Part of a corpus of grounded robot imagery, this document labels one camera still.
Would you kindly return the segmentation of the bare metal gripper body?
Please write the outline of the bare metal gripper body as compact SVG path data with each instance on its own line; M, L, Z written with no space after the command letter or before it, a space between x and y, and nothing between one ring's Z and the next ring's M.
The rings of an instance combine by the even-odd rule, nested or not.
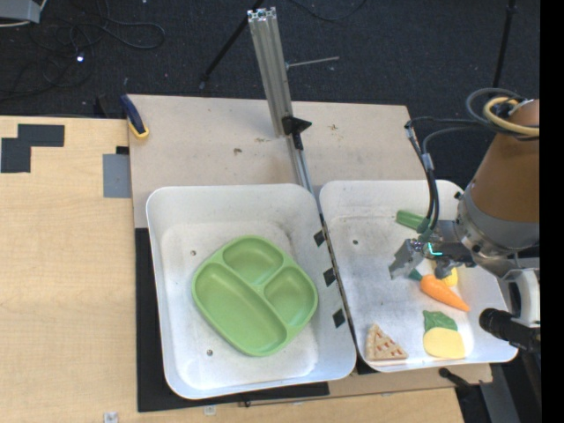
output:
M427 255L450 258L459 265L478 266L496 277L514 277L521 270L539 270L538 225L494 220L479 227L472 222L441 220L429 240Z

